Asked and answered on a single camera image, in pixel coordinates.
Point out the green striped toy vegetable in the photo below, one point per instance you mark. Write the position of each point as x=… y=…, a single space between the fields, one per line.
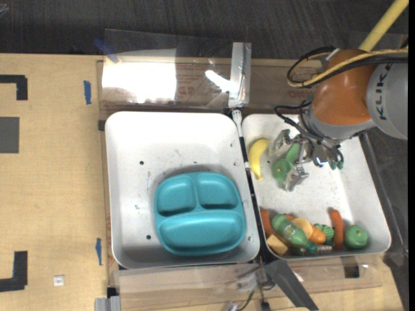
x=327 y=232

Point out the green rounded toy fruit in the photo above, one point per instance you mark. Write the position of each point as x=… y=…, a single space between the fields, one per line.
x=280 y=170

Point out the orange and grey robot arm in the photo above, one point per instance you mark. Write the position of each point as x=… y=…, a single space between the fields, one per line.
x=343 y=96

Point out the orange and yellow bread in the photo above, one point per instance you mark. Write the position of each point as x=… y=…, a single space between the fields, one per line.
x=308 y=227

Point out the small silver can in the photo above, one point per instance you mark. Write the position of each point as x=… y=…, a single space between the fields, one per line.
x=325 y=249

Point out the orange carrot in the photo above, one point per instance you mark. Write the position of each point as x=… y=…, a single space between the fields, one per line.
x=338 y=227

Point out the yellow cube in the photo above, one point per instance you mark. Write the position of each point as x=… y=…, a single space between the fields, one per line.
x=276 y=245

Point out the white plastic tray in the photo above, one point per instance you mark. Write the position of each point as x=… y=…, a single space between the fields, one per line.
x=136 y=147
x=327 y=193

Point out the orange sausage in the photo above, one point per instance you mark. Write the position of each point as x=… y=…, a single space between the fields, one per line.
x=266 y=220

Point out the green plastic bottle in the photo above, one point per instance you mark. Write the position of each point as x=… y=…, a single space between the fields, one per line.
x=290 y=232

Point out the yellow banana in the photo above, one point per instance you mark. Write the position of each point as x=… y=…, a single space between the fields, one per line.
x=256 y=155

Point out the green toy apple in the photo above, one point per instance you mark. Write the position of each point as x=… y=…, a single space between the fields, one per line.
x=356 y=237

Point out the blue divided plate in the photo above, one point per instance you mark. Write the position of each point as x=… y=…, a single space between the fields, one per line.
x=199 y=215

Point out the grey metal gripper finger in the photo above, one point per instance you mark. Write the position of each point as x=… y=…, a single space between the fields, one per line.
x=296 y=176
x=281 y=139

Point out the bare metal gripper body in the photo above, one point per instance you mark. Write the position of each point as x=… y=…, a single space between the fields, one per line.
x=319 y=152

